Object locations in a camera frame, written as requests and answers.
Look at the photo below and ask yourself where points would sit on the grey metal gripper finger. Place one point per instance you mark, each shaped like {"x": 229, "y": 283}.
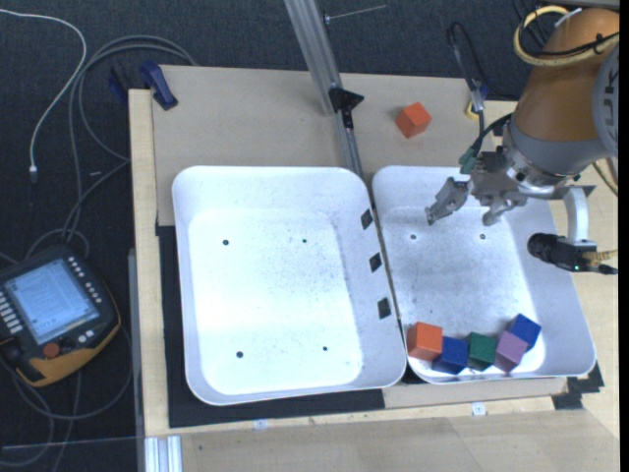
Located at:
{"x": 501, "y": 209}
{"x": 448, "y": 197}

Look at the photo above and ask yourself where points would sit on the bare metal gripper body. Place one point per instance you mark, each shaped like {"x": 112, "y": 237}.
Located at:
{"x": 494, "y": 177}

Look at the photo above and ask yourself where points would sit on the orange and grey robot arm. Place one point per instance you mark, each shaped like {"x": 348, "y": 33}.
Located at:
{"x": 560, "y": 101}

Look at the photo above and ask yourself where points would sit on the white plastic tray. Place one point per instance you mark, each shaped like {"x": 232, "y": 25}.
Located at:
{"x": 275, "y": 288}
{"x": 462, "y": 283}

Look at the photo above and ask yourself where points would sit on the orange cube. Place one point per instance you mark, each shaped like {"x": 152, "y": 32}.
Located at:
{"x": 414, "y": 120}
{"x": 424, "y": 340}

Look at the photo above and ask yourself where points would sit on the blue cube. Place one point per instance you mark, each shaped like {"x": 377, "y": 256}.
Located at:
{"x": 526, "y": 330}
{"x": 453, "y": 354}

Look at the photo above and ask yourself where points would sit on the green cube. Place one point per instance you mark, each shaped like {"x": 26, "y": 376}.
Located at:
{"x": 482, "y": 349}

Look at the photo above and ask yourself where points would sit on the purple cube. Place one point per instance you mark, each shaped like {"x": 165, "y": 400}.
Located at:
{"x": 511, "y": 351}

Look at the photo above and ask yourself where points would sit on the pale wood board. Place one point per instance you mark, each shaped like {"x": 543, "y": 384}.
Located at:
{"x": 255, "y": 116}

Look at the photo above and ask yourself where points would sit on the black cylinder on white bracket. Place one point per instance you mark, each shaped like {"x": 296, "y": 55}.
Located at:
{"x": 555, "y": 250}

